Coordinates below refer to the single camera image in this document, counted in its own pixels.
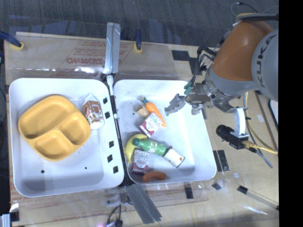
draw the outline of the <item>banana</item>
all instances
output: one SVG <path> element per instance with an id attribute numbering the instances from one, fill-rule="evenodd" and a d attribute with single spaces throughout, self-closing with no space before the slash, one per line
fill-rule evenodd
<path id="1" fill-rule="evenodd" d="M 126 158 L 127 158 L 127 163 L 131 163 L 132 162 L 131 161 L 131 157 L 132 157 L 134 149 L 136 148 L 136 146 L 133 145 L 133 139 L 134 138 L 138 138 L 140 140 L 146 140 L 147 136 L 145 134 L 136 134 L 136 135 L 132 136 L 127 141 L 125 149 L 124 149 L 124 152 L 125 152 L 125 155 L 126 155 Z"/>

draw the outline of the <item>carrot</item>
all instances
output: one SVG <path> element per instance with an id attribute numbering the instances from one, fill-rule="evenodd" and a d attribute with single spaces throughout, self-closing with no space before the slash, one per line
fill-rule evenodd
<path id="1" fill-rule="evenodd" d="M 144 97 L 141 102 L 145 103 L 145 107 L 147 109 L 147 111 L 151 114 L 151 113 L 155 113 L 162 121 L 162 126 L 163 127 L 166 127 L 166 123 L 160 113 L 160 111 L 158 110 L 158 108 L 156 107 L 155 104 L 151 103 L 151 102 L 148 102 L 146 97 Z"/>

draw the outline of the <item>can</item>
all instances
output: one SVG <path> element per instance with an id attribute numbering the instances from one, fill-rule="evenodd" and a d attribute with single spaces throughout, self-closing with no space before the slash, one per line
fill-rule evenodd
<path id="1" fill-rule="evenodd" d="M 178 167 L 184 161 L 185 156 L 170 146 L 163 158 L 170 162 L 174 167 Z"/>

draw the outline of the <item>hot dog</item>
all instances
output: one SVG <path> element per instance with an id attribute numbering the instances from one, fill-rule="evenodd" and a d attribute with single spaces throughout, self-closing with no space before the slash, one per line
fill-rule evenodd
<path id="1" fill-rule="evenodd" d="M 146 173 L 143 177 L 142 180 L 147 183 L 149 182 L 152 178 L 156 178 L 158 180 L 165 180 L 166 179 L 166 174 L 164 172 L 159 172 L 159 171 L 152 171 Z"/>

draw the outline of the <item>yellow plate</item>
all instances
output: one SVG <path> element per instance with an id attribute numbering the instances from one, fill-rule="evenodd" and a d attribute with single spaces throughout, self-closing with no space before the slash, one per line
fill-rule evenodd
<path id="1" fill-rule="evenodd" d="M 24 112 L 18 129 L 28 144 L 43 158 L 60 161 L 90 136 L 90 126 L 82 112 L 67 98 L 49 96 Z"/>

